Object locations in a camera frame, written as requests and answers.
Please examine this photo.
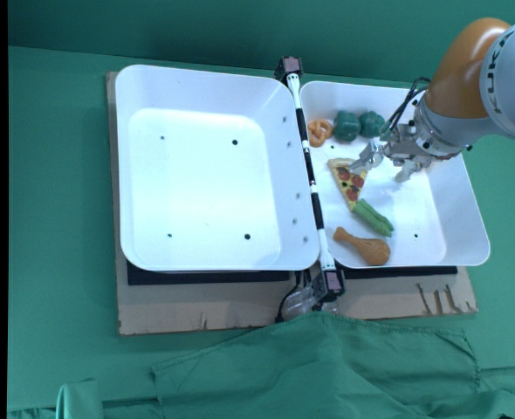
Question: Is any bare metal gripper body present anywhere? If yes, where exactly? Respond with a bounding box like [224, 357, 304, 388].
[381, 122, 443, 168]

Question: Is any toy pizza slice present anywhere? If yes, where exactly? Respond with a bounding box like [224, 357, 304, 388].
[326, 157, 369, 213]

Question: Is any green toy broccoli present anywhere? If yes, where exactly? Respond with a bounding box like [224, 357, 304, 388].
[333, 110, 362, 143]
[358, 110, 388, 140]

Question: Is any black and white thin rod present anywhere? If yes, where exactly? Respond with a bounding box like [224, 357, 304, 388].
[285, 72, 339, 275]

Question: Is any orange toy pretzel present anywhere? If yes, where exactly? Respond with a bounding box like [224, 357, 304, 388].
[306, 118, 334, 149]

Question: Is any green toy asparagus bundle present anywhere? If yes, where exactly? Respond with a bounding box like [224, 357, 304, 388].
[354, 197, 395, 237]

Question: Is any white plastic tray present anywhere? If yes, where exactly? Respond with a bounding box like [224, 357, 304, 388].
[299, 80, 491, 270]
[114, 63, 321, 273]

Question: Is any orange toy chicken drumstick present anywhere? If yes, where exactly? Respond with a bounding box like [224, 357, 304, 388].
[332, 226, 392, 267]

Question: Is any brown cardboard board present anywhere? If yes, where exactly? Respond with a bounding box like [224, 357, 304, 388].
[106, 71, 478, 337]

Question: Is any green cloth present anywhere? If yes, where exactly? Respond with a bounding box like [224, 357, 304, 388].
[150, 311, 515, 419]

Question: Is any black block with wires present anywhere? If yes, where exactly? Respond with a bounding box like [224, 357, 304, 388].
[274, 55, 306, 87]
[312, 269, 347, 303]

